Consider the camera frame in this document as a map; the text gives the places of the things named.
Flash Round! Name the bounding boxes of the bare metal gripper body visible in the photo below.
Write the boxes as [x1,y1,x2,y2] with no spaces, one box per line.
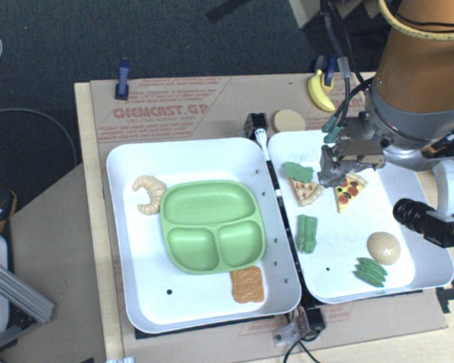
[329,107,450,178]

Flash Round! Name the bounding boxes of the yellow pepperoni pizza slice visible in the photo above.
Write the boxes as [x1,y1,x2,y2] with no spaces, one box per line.
[333,170,371,214]

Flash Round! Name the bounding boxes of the green lettuce leaf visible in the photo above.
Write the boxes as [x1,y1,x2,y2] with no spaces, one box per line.
[282,160,316,186]

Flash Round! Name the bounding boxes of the beige pizza slice red topping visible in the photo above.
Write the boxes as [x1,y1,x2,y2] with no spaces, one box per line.
[288,174,326,209]

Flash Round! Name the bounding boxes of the thin black and white rod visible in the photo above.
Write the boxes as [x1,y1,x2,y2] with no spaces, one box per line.
[254,126,312,311]

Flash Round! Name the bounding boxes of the beige round biscuit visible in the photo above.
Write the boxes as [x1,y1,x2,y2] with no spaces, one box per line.
[271,108,307,135]

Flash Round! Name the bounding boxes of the white plastic tray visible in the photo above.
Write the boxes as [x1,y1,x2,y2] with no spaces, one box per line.
[265,120,454,308]
[104,132,304,337]

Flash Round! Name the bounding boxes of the yellow banana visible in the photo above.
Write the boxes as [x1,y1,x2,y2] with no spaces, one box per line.
[306,68,338,115]

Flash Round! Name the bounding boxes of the green asparagus bundle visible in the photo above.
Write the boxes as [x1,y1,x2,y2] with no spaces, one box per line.
[293,213,321,255]

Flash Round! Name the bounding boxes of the beige egg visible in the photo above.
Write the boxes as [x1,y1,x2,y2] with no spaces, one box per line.
[366,230,403,267]

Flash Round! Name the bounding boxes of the green pea pods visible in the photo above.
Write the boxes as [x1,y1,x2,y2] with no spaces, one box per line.
[351,255,390,290]

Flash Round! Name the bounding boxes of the green divided plate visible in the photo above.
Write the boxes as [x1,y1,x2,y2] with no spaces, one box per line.
[158,176,268,278]

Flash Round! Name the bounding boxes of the orange toast slice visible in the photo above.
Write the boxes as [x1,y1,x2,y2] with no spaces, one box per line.
[229,265,267,306]

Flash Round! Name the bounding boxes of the brown cardboard board red print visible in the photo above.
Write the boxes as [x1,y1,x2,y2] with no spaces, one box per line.
[89,55,454,363]

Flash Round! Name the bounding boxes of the beige croissant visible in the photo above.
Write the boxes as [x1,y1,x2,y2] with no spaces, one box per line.
[131,173,170,217]

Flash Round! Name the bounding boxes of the black cylinder on white bracket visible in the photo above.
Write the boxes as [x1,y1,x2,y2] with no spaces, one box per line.
[388,159,454,254]

